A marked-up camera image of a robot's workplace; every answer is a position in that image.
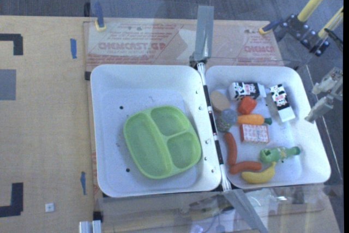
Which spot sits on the dark sprinkled doughnut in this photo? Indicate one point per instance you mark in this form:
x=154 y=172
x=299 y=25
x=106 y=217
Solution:
x=223 y=126

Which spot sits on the green divided plate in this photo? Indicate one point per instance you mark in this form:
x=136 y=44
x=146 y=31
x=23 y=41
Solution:
x=147 y=142

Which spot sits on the orange carrot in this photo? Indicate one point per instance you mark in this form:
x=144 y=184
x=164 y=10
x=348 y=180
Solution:
x=251 y=119

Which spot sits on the red sausage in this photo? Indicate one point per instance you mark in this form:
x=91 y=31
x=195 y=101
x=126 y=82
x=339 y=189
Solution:
x=231 y=148
x=245 y=166

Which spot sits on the red orange toy pepper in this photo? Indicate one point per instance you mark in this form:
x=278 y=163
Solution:
x=247 y=105

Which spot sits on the cow print milk carton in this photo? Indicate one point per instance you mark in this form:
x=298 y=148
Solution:
x=244 y=90
x=280 y=101

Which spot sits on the white plastic tray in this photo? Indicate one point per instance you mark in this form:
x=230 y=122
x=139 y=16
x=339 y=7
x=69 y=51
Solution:
x=109 y=128
x=305 y=150

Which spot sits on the brown cardboard board red print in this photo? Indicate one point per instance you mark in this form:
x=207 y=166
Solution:
x=136 y=45

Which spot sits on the orange patterned packet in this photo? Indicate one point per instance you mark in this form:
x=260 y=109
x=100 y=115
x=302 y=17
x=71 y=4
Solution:
x=254 y=133

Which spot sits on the thin black and white rod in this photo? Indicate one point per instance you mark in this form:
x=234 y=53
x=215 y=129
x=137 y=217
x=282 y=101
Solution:
x=207 y=99

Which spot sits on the yellow banana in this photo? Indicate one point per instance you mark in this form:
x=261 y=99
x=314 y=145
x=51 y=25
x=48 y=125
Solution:
x=257 y=176

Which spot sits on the green plastic bottle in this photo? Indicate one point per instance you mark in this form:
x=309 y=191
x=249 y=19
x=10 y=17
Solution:
x=275 y=154

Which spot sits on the tan oval bread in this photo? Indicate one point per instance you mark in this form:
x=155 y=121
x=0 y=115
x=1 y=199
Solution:
x=219 y=100

